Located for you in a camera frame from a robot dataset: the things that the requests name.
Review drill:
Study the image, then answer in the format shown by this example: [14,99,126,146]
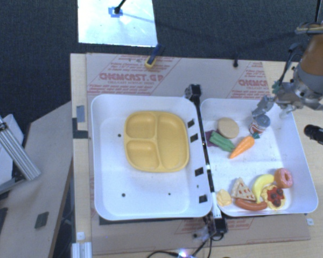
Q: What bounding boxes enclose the black block with thin wires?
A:
[203,214,228,239]
[184,83,203,101]

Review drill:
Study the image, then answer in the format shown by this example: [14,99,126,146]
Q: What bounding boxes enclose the pink doughnut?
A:
[273,168,294,189]

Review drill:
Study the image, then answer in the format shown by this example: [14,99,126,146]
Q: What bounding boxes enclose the yellow pastry with red berries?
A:
[261,184,287,211]

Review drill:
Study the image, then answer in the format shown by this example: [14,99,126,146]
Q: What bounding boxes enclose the red-brown sausage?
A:
[234,198,268,212]

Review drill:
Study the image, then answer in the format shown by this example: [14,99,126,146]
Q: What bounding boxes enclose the pizza slice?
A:
[230,177,257,202]

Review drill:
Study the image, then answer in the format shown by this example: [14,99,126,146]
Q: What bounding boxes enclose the black cylinder on white bracket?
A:
[304,103,323,147]

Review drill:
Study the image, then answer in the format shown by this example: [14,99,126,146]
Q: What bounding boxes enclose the thin black and white rod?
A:
[192,95,219,220]

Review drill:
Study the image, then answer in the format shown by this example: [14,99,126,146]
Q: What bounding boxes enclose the white plastic tray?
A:
[200,98,319,218]
[90,94,214,221]

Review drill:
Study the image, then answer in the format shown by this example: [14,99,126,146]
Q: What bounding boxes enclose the small red and white can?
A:
[248,114,271,135]

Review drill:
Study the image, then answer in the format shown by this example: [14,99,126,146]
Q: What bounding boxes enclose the orange carrot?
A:
[229,132,261,160]

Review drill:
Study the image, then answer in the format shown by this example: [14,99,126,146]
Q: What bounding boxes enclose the brown cardboard board red print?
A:
[85,53,312,255]

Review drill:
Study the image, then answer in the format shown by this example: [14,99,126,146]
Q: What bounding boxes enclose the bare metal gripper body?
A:
[273,81,323,110]

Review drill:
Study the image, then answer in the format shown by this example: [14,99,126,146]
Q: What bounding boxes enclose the tan round biscuit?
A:
[216,117,240,140]

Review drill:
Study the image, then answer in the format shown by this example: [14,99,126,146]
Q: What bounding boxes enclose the pale yellow lumpy toy food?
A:
[216,189,233,207]

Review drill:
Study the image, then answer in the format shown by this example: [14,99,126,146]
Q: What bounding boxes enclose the green beans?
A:
[209,131,236,153]

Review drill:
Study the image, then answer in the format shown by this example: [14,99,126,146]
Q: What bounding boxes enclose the yellow banana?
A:
[251,174,275,205]

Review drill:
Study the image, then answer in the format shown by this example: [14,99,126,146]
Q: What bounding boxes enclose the yellow divided plate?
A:
[123,111,191,174]

